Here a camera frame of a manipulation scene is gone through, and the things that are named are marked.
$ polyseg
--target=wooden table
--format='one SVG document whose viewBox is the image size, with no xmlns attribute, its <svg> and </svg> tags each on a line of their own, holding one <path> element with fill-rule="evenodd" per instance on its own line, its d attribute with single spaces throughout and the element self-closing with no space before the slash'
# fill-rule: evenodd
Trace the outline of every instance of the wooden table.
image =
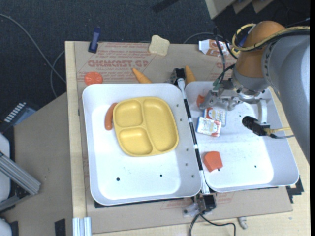
<svg viewBox="0 0 315 236">
<path fill-rule="evenodd" d="M 65 43 L 66 75 L 67 75 L 67 100 L 70 138 L 70 160 L 71 160 L 71 182 L 72 182 L 72 204 L 73 217 L 87 217 L 86 194 L 84 185 L 84 171 L 81 148 L 80 120 L 78 116 L 79 102 L 77 90 L 77 74 L 75 63 L 75 48 L 72 41 Z M 275 99 L 281 121 L 287 126 L 287 120 L 283 114 L 281 104 Z M 300 177 L 303 183 L 304 192 L 302 195 L 294 196 L 292 204 L 293 211 L 277 214 L 258 215 L 247 218 L 248 228 L 243 230 L 237 219 L 226 219 L 215 221 L 216 223 L 234 222 L 237 227 L 237 235 L 301 235 L 311 234 L 310 226 L 310 167 L 307 163 L 297 141 L 293 138 L 289 144 L 294 153 Z M 153 227 L 120 232 L 102 233 L 97 235 L 187 235 L 189 223 Z M 232 226 L 215 227 L 206 222 L 196 223 L 193 227 L 195 235 L 233 235 Z"/>
</svg>

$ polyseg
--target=toy carrot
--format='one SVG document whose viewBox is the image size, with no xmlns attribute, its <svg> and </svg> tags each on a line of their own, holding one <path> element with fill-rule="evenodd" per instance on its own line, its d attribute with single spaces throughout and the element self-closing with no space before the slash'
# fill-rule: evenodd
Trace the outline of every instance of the toy carrot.
<svg viewBox="0 0 315 236">
<path fill-rule="evenodd" d="M 201 103 L 203 103 L 205 101 L 205 97 L 204 96 L 201 96 L 200 94 L 198 95 L 197 97 L 197 107 L 200 106 Z"/>
<path fill-rule="evenodd" d="M 117 105 L 117 102 L 113 103 L 106 112 L 106 115 L 105 115 L 105 129 L 106 130 L 111 130 L 113 128 L 113 123 L 112 123 L 113 112 L 116 105 Z"/>
<path fill-rule="evenodd" d="M 136 68 L 132 69 L 134 75 L 136 76 L 138 82 L 140 83 L 152 83 L 142 72 L 139 72 Z"/>
<path fill-rule="evenodd" d="M 185 67 L 185 71 L 186 71 L 186 85 L 189 82 L 196 81 L 196 78 L 195 78 L 194 74 L 192 73 L 189 66 Z"/>
</svg>

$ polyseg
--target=white tray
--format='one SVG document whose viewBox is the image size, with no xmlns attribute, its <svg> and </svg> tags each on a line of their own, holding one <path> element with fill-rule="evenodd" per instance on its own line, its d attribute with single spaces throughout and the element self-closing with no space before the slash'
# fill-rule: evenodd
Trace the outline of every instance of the white tray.
<svg viewBox="0 0 315 236">
<path fill-rule="evenodd" d="M 179 132 L 177 147 L 165 154 L 133 157 L 122 151 L 115 130 L 104 128 L 114 102 L 143 96 L 163 99 Z M 172 84 L 93 84 L 83 91 L 91 193 L 111 206 L 133 202 L 191 197 L 201 189 L 189 122 L 180 90 Z"/>
<path fill-rule="evenodd" d="M 191 82 L 186 86 L 195 127 L 198 116 L 202 115 L 196 104 L 197 97 L 199 94 L 205 96 L 211 89 L 212 82 Z M 259 98 L 268 101 L 267 122 L 271 128 L 281 128 L 271 92 L 267 89 Z M 299 172 L 288 140 L 258 136 L 242 125 L 245 116 L 258 119 L 256 104 L 242 103 L 232 111 L 227 111 L 224 104 L 215 107 L 226 110 L 226 126 L 221 128 L 220 136 L 196 133 L 202 161 L 208 151 L 220 152 L 223 167 L 219 171 L 209 172 L 203 164 L 205 179 L 211 189 L 227 192 L 296 183 Z M 284 136 L 285 133 L 278 132 L 277 135 Z"/>
</svg>

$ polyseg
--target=cardboard sheet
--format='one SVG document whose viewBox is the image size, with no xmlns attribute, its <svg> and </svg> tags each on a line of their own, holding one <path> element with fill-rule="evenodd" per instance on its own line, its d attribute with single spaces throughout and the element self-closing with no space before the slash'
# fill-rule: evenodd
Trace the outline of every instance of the cardboard sheet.
<svg viewBox="0 0 315 236">
<path fill-rule="evenodd" d="M 75 42 L 75 62 L 81 124 L 84 178 L 88 216 L 92 219 L 93 233 L 122 231 L 163 225 L 190 223 L 184 217 L 183 207 L 191 204 L 191 198 L 136 203 L 122 206 L 98 206 L 93 200 L 89 183 L 87 139 L 84 124 L 82 92 L 87 86 L 86 73 L 96 71 L 103 83 L 138 83 L 132 68 L 139 69 L 153 83 L 169 79 L 174 68 L 188 65 L 197 81 L 213 81 L 222 72 L 220 53 L 213 47 L 207 55 L 197 45 L 171 44 L 164 57 L 150 54 L 146 43 L 99 43 L 96 54 L 88 52 L 89 42 Z M 225 54 L 226 67 L 235 59 Z M 248 190 L 229 193 L 214 193 L 217 208 L 207 217 L 211 220 L 234 218 L 291 211 L 292 207 L 285 187 Z"/>
</svg>

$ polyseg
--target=orange toy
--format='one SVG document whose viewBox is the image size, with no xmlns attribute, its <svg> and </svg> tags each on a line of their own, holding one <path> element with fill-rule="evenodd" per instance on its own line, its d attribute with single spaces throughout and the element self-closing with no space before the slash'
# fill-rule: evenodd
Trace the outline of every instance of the orange toy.
<svg viewBox="0 0 315 236">
<path fill-rule="evenodd" d="M 91 84 L 102 84 L 103 83 L 103 77 L 98 72 L 88 72 L 84 76 L 84 82 L 88 86 Z"/>
<path fill-rule="evenodd" d="M 204 96 L 201 96 L 201 95 L 198 95 L 198 98 L 197 98 L 197 107 L 200 106 L 201 103 L 203 103 L 205 101 L 205 97 Z"/>
<path fill-rule="evenodd" d="M 113 103 L 106 112 L 106 115 L 105 115 L 105 129 L 106 130 L 111 130 L 113 128 L 113 122 L 112 122 L 113 112 L 117 104 L 118 104 L 117 102 Z"/>
<path fill-rule="evenodd" d="M 192 73 L 189 66 L 185 67 L 185 71 L 186 71 L 186 84 L 193 82 L 193 81 L 196 81 L 196 78 L 195 78 L 194 74 Z"/>
<path fill-rule="evenodd" d="M 132 69 L 134 75 L 136 76 L 138 82 L 140 83 L 152 83 L 142 72 L 138 71 L 136 68 Z"/>
<path fill-rule="evenodd" d="M 205 155 L 203 162 L 210 172 L 223 167 L 220 153 L 217 151 L 208 152 Z"/>
</svg>

